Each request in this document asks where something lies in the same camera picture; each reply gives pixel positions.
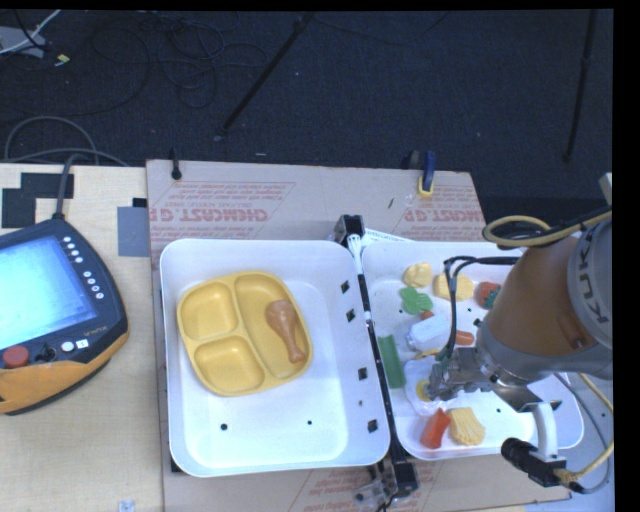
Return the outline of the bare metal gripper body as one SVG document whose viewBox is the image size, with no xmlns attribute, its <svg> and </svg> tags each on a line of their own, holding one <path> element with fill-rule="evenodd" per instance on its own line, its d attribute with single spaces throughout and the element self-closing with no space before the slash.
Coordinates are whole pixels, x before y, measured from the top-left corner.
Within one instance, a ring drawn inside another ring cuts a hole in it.
<svg viewBox="0 0 640 512">
<path fill-rule="evenodd" d="M 459 347 L 454 348 L 450 354 L 446 354 L 443 349 L 436 355 L 433 368 L 438 368 L 441 372 L 441 390 L 448 383 L 465 384 L 465 393 L 493 390 L 491 377 L 495 370 L 494 361 L 482 348 Z"/>
</svg>

